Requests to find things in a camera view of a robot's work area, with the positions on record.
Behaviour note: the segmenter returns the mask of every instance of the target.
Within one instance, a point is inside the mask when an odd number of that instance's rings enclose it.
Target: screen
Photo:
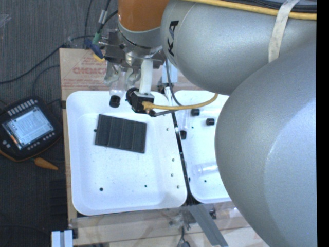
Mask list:
[[[19,149],[53,131],[54,128],[38,107],[3,124],[9,135],[17,141]]]

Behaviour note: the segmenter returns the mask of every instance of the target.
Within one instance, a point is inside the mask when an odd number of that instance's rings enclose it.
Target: white strap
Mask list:
[[[272,32],[272,37],[268,45],[268,62],[271,62],[279,57],[281,42],[289,14],[295,4],[298,3],[298,1],[299,0],[287,0],[281,5],[278,11],[277,19]]]

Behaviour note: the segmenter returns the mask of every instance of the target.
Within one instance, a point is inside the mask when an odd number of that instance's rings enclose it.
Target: plastic tray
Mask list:
[[[178,91],[175,94],[182,105],[204,102],[213,95],[208,91]],[[214,144],[217,119],[227,99],[226,95],[218,95],[213,103],[199,108],[198,116],[192,116],[191,110],[176,112],[179,130],[187,133],[181,144],[191,192],[202,203],[230,201],[218,171]],[[207,118],[213,118],[215,124],[207,125]]]
[[[155,103],[168,105],[157,93]],[[187,197],[171,115],[136,114],[109,92],[74,92],[66,102],[72,202],[84,215],[181,206]],[[145,153],[94,145],[99,114],[147,123]]]

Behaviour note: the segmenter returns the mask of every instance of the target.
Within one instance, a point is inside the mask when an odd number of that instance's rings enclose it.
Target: yellow cable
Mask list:
[[[234,2],[228,2],[228,1],[223,1],[223,0],[183,0],[183,1],[208,4],[208,5],[212,5],[212,6],[227,7],[227,8],[231,8],[231,9],[238,9],[238,10],[250,11],[250,12],[261,13],[261,14],[268,14],[268,15],[273,15],[273,16],[277,16],[277,14],[278,14],[277,9],[245,5],[245,4],[241,4],[241,3],[234,3]],[[292,19],[316,20],[317,14],[316,13],[290,12],[289,17]]]
[[[208,101],[193,104],[193,105],[182,105],[182,106],[162,106],[162,105],[156,105],[151,103],[150,101],[143,101],[142,105],[144,106],[144,110],[151,110],[151,109],[160,109],[160,110],[171,110],[171,111],[177,111],[177,110],[187,110],[187,109],[196,109],[203,106],[206,106],[210,103],[212,103],[218,96],[218,93],[215,93],[215,95]]]

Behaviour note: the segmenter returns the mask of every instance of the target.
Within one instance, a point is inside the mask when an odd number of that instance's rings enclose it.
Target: gray carpet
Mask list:
[[[90,0],[0,0],[0,14],[11,18],[6,23],[3,54],[0,59],[0,109],[7,103],[34,92],[45,102],[60,98],[60,70],[55,52],[37,68],[23,75],[69,38],[83,36]],[[106,0],[94,0],[90,8],[87,34],[94,34]],[[116,9],[117,0],[110,10]],[[107,24],[115,27],[115,20]],[[83,47],[83,40],[68,43]],[[62,121],[58,101],[49,106]],[[63,139],[42,153],[59,167],[58,171],[37,167],[32,161],[15,163],[0,155],[0,247],[43,247],[50,244],[50,233],[67,229],[66,214],[51,212],[50,184],[65,180]]]

